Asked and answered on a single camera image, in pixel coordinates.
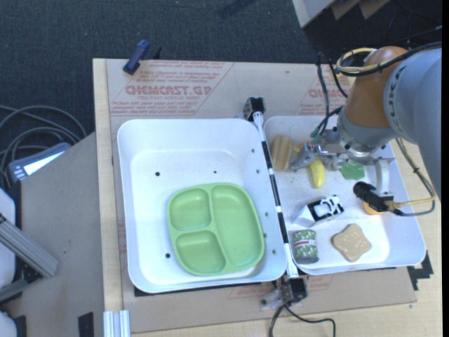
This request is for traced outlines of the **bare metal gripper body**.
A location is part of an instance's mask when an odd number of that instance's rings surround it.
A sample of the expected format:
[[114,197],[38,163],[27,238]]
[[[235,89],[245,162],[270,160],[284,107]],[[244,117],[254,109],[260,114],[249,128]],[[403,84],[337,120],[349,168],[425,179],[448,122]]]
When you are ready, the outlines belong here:
[[352,160],[360,164],[370,164],[381,139],[380,128],[355,128],[354,131],[332,128],[316,133],[304,144],[304,148],[315,152],[316,157],[319,157],[324,164],[328,155],[342,157],[343,163]]

